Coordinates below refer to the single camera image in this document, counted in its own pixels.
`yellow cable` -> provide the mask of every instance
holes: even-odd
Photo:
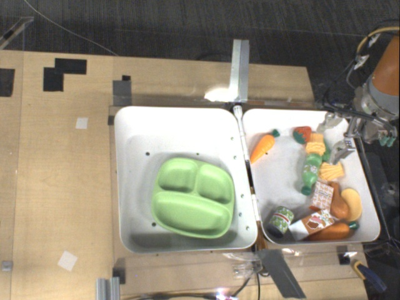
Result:
[[[378,33],[384,33],[387,31],[400,31],[400,27],[382,27],[380,29],[377,29],[371,33],[369,33],[358,45],[357,47],[357,54],[359,54],[361,48],[363,47],[363,45],[367,42],[368,38],[372,37],[375,34]]]

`yellow potato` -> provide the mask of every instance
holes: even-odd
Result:
[[[354,189],[347,188],[342,191],[341,197],[349,206],[349,215],[347,216],[346,220],[358,220],[363,212],[363,206],[361,204],[361,198],[358,192]]]

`white paper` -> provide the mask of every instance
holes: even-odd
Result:
[[[88,121],[89,121],[88,117],[79,117],[76,120],[75,128],[76,129],[87,129],[88,128]]]
[[[77,260],[78,260],[77,256],[74,256],[72,253],[68,251],[64,251],[60,260],[58,261],[58,265],[65,270],[72,271]]]

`green toy bottle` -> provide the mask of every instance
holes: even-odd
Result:
[[[301,193],[305,196],[311,194],[311,187],[318,180],[318,172],[321,163],[323,163],[323,159],[319,154],[311,153],[306,158],[301,175],[304,183],[304,186],[301,188]]]

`toy carrot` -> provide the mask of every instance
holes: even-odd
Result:
[[[257,146],[251,153],[250,162],[255,163],[259,158],[270,150],[275,144],[275,138],[279,137],[278,130],[274,130],[272,134],[266,134],[257,143]]]

